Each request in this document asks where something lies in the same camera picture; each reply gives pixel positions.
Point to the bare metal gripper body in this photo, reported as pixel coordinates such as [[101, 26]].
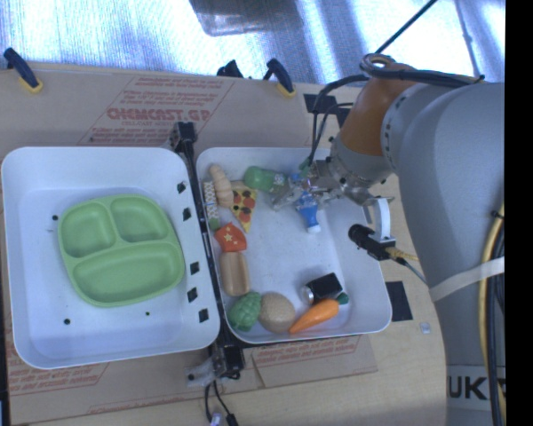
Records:
[[331, 178]]

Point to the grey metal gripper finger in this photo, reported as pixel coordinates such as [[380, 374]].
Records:
[[328, 197], [285, 199]]

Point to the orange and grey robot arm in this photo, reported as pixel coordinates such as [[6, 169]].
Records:
[[448, 158]]

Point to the blue and white bottle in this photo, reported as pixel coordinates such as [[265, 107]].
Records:
[[310, 213]]

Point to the green bottle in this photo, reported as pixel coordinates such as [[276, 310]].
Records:
[[260, 178]]

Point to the toy pizza slice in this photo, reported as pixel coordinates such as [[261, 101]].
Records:
[[245, 207]]

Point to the cream toy croissant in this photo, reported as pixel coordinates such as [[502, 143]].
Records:
[[223, 189]]

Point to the white plastic tray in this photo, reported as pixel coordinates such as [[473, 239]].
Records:
[[293, 264], [35, 246]]

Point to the orange carton with yellow stars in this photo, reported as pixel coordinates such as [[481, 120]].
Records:
[[231, 238]]

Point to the tan waffle biscuit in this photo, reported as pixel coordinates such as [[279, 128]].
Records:
[[211, 202]]

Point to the small black can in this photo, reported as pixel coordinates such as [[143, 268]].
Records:
[[325, 286]]

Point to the brown cardboard board, red print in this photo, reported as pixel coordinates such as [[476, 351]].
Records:
[[257, 113]]

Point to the tan toy bread roll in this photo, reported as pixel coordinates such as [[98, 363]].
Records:
[[234, 274]]

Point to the thin black and white rod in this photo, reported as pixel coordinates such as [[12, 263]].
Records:
[[203, 238]]

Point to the round tan toy bread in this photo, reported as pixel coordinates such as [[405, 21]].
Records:
[[276, 312]]

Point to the orange toy carrot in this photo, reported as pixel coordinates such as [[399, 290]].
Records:
[[315, 315]]

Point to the green toy grapes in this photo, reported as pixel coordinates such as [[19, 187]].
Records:
[[245, 311]]

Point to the green divided plate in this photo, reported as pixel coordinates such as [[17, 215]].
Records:
[[124, 255]]

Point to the black cylinder on white bracket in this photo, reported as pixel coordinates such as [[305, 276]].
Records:
[[373, 242]]

